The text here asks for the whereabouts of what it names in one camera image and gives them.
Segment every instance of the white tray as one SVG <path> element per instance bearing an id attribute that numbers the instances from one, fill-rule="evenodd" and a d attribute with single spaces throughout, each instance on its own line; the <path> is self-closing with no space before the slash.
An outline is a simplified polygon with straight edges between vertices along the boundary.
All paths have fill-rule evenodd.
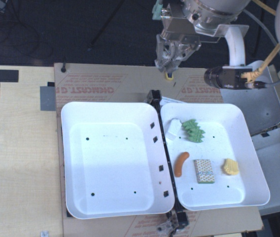
<path id="1" fill-rule="evenodd" d="M 66 204 L 73 217 L 172 209 L 170 171 L 151 105 L 71 102 L 62 108 L 61 119 Z"/>
<path id="2" fill-rule="evenodd" d="M 232 104 L 168 103 L 161 109 L 163 127 L 172 119 L 185 122 L 195 119 L 205 131 L 203 142 L 187 139 L 181 128 L 174 140 L 166 139 L 172 166 L 177 157 L 187 151 L 190 157 L 184 162 L 182 176 L 175 184 L 180 203 L 187 209 L 264 205 L 270 191 L 259 163 L 242 111 Z M 223 171 L 225 159 L 239 164 L 239 174 L 227 175 Z M 215 183 L 198 184 L 194 159 L 210 159 Z"/>

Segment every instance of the patterned rectangular block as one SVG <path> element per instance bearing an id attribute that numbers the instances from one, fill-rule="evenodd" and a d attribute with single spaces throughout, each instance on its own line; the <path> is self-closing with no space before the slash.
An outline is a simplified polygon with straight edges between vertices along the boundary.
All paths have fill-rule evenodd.
<path id="1" fill-rule="evenodd" d="M 214 183 L 214 175 L 211 166 L 211 161 L 206 159 L 194 160 L 197 174 L 197 181 L 199 184 Z"/>

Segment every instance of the brown sausage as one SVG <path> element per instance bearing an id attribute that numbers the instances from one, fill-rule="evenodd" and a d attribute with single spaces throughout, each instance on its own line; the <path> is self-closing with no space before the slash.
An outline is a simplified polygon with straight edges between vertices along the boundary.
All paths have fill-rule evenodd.
<path id="1" fill-rule="evenodd" d="M 174 167 L 174 175 L 175 175 L 175 177 L 180 177 L 181 176 L 181 169 L 183 167 L 184 161 L 186 161 L 186 159 L 188 157 L 189 157 L 189 153 L 188 152 L 184 152 L 184 153 L 182 153 L 177 158 L 177 161 L 176 161 L 175 167 Z"/>

